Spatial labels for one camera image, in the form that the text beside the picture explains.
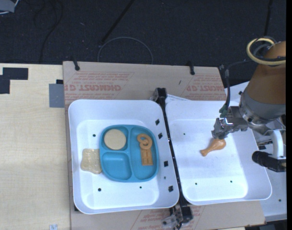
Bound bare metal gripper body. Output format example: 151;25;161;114
223;105;269;133

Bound orange chicken drumstick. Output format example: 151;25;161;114
200;138;227;157

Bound white plastic tray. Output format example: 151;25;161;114
165;99;273;206
68;99;180;215

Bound thin black rod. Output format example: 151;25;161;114
159;97;186;215

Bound orange pretzel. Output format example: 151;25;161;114
136;133;152;150

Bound orange rectangular waffle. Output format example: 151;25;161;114
140;148;154;166

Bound brown cardboard board red print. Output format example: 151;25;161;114
62;61;267;230

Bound round beige biscuit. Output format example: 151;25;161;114
103;129;127;150

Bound blue divided plate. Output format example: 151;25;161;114
99;125;160;183

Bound pale bread slice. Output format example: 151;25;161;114
80;148;103;175

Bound black cylinder on white bracket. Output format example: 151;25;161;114
251;128;286;173

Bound black block with wires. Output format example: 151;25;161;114
179;204;193;224
153;87;168;103

